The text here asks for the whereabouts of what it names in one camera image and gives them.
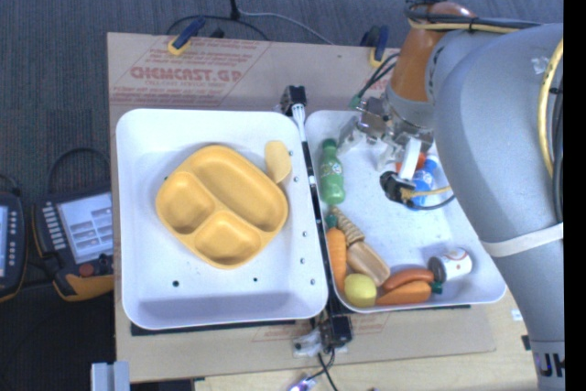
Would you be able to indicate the yellow lemon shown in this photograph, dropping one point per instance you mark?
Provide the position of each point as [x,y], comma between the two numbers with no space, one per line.
[360,289]

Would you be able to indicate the brown cardboard board red print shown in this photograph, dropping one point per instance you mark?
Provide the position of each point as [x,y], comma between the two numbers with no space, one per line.
[412,341]

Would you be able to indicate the small orange item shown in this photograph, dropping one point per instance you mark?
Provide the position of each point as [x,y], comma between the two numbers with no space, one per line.
[420,161]

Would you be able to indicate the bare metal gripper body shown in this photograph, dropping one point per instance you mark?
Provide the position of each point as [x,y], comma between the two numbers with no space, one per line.
[377,119]

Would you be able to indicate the yellow curved chip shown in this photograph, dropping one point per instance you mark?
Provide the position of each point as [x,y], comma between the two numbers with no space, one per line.
[277,160]

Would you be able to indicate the yellow divided plate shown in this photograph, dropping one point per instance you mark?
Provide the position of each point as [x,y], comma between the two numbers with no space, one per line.
[229,197]

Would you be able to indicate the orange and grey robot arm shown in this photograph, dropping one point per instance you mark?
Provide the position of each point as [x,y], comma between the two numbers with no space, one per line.
[485,142]

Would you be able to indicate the orange carrot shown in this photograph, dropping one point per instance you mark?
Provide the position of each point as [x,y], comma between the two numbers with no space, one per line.
[405,294]
[337,256]

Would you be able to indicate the black cylinder on white bracket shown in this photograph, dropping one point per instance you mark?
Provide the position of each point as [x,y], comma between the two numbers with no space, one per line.
[397,187]

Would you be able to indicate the green plastic bottle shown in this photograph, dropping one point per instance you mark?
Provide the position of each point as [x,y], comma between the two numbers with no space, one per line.
[331,176]

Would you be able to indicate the orange-red sausage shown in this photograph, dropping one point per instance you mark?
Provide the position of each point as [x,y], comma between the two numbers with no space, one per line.
[407,278]

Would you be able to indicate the blue and white bottle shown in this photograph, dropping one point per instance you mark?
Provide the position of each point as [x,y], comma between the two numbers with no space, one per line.
[428,178]

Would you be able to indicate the white plastic tray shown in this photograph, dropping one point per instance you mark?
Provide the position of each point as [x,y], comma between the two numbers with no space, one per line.
[151,288]
[393,229]

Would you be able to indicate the small white can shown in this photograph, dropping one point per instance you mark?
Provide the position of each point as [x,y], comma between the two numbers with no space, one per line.
[454,264]

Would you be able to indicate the tan ridged cone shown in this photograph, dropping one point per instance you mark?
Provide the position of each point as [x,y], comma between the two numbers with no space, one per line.
[349,228]

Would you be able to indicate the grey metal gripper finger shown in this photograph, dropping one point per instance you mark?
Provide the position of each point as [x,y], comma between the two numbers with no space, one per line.
[385,156]
[349,137]

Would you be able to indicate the thin black and white rod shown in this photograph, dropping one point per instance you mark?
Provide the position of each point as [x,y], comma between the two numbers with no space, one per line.
[312,178]

